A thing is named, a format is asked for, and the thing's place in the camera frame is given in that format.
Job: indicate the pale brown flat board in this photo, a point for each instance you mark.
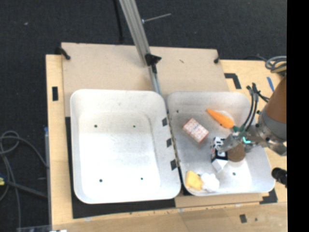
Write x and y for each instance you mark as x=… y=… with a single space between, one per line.
x=108 y=66

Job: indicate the white cauliflower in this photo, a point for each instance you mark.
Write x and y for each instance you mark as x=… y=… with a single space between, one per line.
x=210 y=182

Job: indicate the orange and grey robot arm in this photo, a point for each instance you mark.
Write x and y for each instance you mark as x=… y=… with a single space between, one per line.
x=277 y=103

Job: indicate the yellow cheese wedge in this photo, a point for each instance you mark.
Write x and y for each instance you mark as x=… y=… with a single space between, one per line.
x=193 y=180

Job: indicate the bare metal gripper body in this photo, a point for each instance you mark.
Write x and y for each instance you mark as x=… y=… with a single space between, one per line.
x=270 y=141

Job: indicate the black cylinder on white bracket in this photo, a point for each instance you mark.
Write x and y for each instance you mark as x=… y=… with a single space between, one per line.
x=280 y=175

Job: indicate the thin black and white rod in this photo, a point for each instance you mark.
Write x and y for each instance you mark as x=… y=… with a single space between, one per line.
x=173 y=141

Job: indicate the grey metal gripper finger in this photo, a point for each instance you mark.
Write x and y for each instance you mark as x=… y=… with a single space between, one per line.
x=227 y=144
x=248 y=147

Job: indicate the pink patterned carton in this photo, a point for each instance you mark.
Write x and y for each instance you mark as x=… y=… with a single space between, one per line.
x=195 y=130

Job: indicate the black and white carton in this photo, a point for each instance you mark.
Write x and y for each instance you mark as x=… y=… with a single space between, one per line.
x=218 y=162

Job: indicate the white plastic tray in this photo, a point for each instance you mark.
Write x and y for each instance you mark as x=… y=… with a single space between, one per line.
x=193 y=158
x=116 y=149

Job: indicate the orange carrot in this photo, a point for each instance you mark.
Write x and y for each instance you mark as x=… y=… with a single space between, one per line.
x=220 y=118

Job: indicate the brown round biscuit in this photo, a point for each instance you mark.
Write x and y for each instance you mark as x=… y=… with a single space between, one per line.
x=237 y=155

